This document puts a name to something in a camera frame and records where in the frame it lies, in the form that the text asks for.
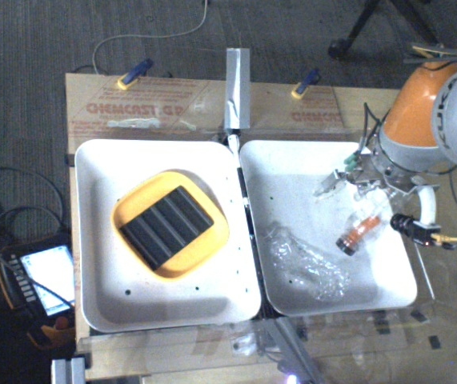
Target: clear plastic bag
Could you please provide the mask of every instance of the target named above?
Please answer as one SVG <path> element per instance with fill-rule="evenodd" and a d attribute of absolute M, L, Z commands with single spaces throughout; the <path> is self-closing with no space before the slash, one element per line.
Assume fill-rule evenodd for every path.
<path fill-rule="evenodd" d="M 266 236 L 273 267 L 284 283 L 306 291 L 313 299 L 335 302 L 350 284 L 349 273 L 327 261 L 312 246 L 296 238 L 288 228 L 274 222 Z"/>

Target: black rubber pad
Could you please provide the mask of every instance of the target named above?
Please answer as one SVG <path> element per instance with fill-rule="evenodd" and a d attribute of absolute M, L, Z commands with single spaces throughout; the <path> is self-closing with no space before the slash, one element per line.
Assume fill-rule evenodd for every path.
<path fill-rule="evenodd" d="M 179 186 L 120 228 L 126 240 L 157 270 L 214 224 Z"/>

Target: yellow object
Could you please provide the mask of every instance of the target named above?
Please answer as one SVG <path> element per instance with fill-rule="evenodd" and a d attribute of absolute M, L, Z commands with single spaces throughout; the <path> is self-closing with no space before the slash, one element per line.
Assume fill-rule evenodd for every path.
<path fill-rule="evenodd" d="M 301 94 L 297 91 L 297 89 L 301 86 L 301 84 L 302 84 L 302 83 L 299 82 L 298 84 L 296 84 L 296 85 L 294 86 L 294 89 L 291 91 L 292 97 L 294 97 L 294 98 L 296 98 L 296 99 L 301 99 L 301 98 L 303 98 L 304 95 L 307 93 L 308 88 L 305 88 Z"/>
<path fill-rule="evenodd" d="M 445 234 L 431 234 L 431 237 L 438 243 L 457 242 L 457 238 L 452 236 L 446 236 Z"/>
<path fill-rule="evenodd" d="M 134 80 L 132 80 L 132 82 L 130 82 L 129 84 L 125 84 L 123 82 L 123 79 L 128 75 L 125 74 L 125 75 L 122 75 L 120 78 L 118 78 L 118 87 L 120 87 L 122 90 L 125 90 L 127 91 L 131 86 L 133 86 L 137 81 L 138 79 L 137 78 L 134 78 Z"/>
<path fill-rule="evenodd" d="M 120 228 L 179 186 L 203 208 L 213 224 L 158 269 L 152 270 L 141 254 L 125 239 Z M 116 234 L 138 255 L 148 272 L 168 281 L 181 278 L 202 265 L 226 244 L 229 236 L 226 218 L 214 202 L 186 175 L 174 171 L 157 174 L 134 188 L 118 200 L 110 218 Z"/>

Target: white plastic tray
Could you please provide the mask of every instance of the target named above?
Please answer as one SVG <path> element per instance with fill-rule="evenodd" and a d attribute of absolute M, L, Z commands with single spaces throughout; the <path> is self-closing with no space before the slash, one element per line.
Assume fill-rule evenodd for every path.
<path fill-rule="evenodd" d="M 325 198 L 314 196 L 314 189 L 334 169 L 344 169 L 343 160 L 357 147 L 352 142 L 250 141 L 241 149 L 267 297 L 282 314 L 399 308 L 416 298 L 415 276 L 403 240 L 390 225 L 353 256 L 335 245 L 355 210 L 355 186 L 348 184 Z M 284 280 L 265 242 L 272 222 L 285 226 L 295 238 L 348 272 L 351 280 L 342 299 L 314 300 Z"/>
<path fill-rule="evenodd" d="M 224 213 L 227 244 L 197 270 L 161 282 L 114 234 L 110 212 L 126 192 L 165 170 L 193 179 Z M 95 139 L 75 156 L 82 311 L 102 332 L 241 322 L 261 304 L 232 153 L 215 142 Z"/>

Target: silver bar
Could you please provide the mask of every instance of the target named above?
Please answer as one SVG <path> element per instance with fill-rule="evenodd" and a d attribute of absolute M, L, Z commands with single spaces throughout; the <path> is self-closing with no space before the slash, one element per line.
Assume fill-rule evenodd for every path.
<path fill-rule="evenodd" d="M 71 359 L 71 384 L 86 384 L 86 364 L 84 358 Z"/>
<path fill-rule="evenodd" d="M 283 366 L 290 370 L 287 371 L 288 374 L 294 374 L 300 382 L 309 380 L 314 384 L 325 384 L 317 363 L 306 351 L 288 317 L 267 319 L 263 320 L 263 323 L 267 333 L 282 352 L 282 363 L 285 363 Z"/>
<path fill-rule="evenodd" d="M 52 360 L 50 375 L 52 384 L 67 384 L 66 360 Z"/>
<path fill-rule="evenodd" d="M 225 130 L 250 127 L 250 51 L 226 49 Z"/>
<path fill-rule="evenodd" d="M 50 367 L 52 384 L 86 384 L 86 364 L 84 358 L 52 360 Z"/>

